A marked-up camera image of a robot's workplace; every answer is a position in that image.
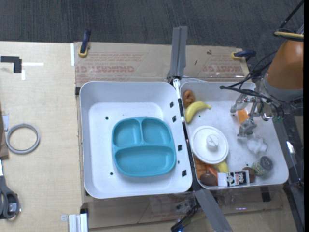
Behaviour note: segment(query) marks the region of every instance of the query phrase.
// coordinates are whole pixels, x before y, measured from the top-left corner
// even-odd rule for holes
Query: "blue plate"
[[[112,155],[118,170],[133,177],[165,174],[176,163],[169,127],[152,117],[119,121],[112,130]]]

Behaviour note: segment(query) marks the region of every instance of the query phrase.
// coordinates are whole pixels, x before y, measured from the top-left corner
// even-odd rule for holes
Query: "white plastic tray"
[[[257,127],[253,133],[257,138],[263,138],[268,145],[266,152],[257,155],[247,147],[247,138],[239,138],[239,119],[237,113],[230,113],[231,106],[235,104],[240,95],[238,92],[220,89],[221,85],[228,86],[233,83],[224,82],[186,82],[181,86],[181,95],[190,89],[196,101],[204,101],[211,105],[211,109],[200,110],[195,114],[192,121],[186,124],[188,137],[191,138],[194,130],[200,126],[213,126],[220,130],[227,138],[229,153],[225,159],[230,171],[239,171],[249,166],[261,156],[268,156],[273,160],[273,169],[264,176],[257,176],[255,182],[244,186],[228,187],[240,188],[246,186],[276,185],[284,183],[289,176],[288,167],[273,125],[272,120],[264,121],[261,117],[254,118]],[[254,90],[254,83],[245,83],[243,88]],[[225,187],[210,187],[201,184],[207,189],[225,189]]]
[[[174,87],[165,82],[89,82],[80,90],[84,186],[94,198],[116,198],[187,191],[192,172]],[[112,129],[122,119],[156,117],[167,123],[176,165],[152,177],[121,174],[112,159]]]

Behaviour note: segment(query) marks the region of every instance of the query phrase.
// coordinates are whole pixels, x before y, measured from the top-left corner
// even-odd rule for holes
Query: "yellow cable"
[[[295,37],[295,38],[299,38],[299,39],[303,39],[304,38],[303,34],[297,34],[297,33],[275,32],[275,35],[287,36],[287,37]]]

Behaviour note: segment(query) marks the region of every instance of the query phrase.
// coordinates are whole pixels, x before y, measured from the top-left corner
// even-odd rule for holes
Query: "yellow banana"
[[[225,161],[215,164],[219,172],[229,172],[228,165]]]
[[[194,102],[192,104],[190,104],[185,112],[184,112],[184,119],[187,123],[190,123],[190,121],[192,120],[194,114],[201,110],[201,109],[204,109],[204,108],[211,108],[210,105],[207,105],[205,104],[203,101],[197,101],[197,102]]]

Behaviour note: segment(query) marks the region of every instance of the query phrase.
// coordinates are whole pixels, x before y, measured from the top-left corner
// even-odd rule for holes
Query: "metal ring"
[[[19,129],[19,128],[29,128],[29,129],[33,130],[34,133],[35,133],[36,136],[37,136],[36,142],[35,142],[34,145],[33,145],[32,147],[30,147],[29,149],[25,149],[25,150],[15,149],[15,148],[13,148],[13,147],[11,146],[11,144],[10,144],[10,136],[11,136],[11,134],[12,134],[15,130],[17,130],[17,129]],[[33,151],[33,150],[38,146],[39,142],[40,142],[40,134],[39,134],[38,129],[37,129],[35,126],[33,126],[33,125],[31,125],[31,124],[27,124],[27,123],[21,123],[21,124],[17,124],[17,125],[12,126],[12,127],[8,130],[8,133],[6,134],[6,144],[8,145],[8,148],[9,148],[12,152],[14,152],[14,153],[16,153],[16,154],[20,154],[20,155],[24,155],[24,154],[27,154],[27,153],[30,153],[31,151]]]

